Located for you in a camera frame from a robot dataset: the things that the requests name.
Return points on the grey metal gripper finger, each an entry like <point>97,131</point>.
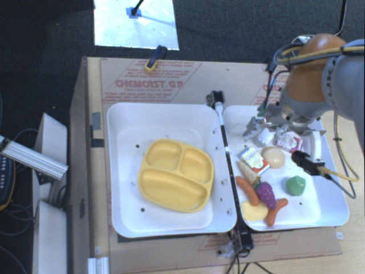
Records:
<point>263,139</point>
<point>251,128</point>

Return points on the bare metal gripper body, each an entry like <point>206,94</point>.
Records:
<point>288,121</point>

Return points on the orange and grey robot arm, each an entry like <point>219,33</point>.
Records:
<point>308,78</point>

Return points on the beige bread roll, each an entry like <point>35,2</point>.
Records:
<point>273,157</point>

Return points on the red and white packet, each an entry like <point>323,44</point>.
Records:
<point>288,143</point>

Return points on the yellow and red carton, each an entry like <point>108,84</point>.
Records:
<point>254,160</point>

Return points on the thin black and white rod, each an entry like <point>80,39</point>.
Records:
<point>228,150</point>

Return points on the beige pizza slice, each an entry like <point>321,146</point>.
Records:
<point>247,174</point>

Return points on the orange sausage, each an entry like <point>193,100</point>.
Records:
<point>275,213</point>
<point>245,187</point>

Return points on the purple grapes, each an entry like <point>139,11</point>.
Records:
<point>265,194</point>

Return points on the green pepper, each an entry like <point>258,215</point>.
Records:
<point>295,185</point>

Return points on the yellow potato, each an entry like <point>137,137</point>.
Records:
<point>252,211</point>

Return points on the white plastic tray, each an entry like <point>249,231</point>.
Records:
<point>128,210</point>
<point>319,204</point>

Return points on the brown cardboard board red print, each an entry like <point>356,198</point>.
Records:
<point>171,81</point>

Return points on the yellow divided plate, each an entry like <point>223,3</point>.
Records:
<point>174,187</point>

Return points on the black cylinder on white bracket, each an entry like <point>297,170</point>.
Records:
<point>306,161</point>

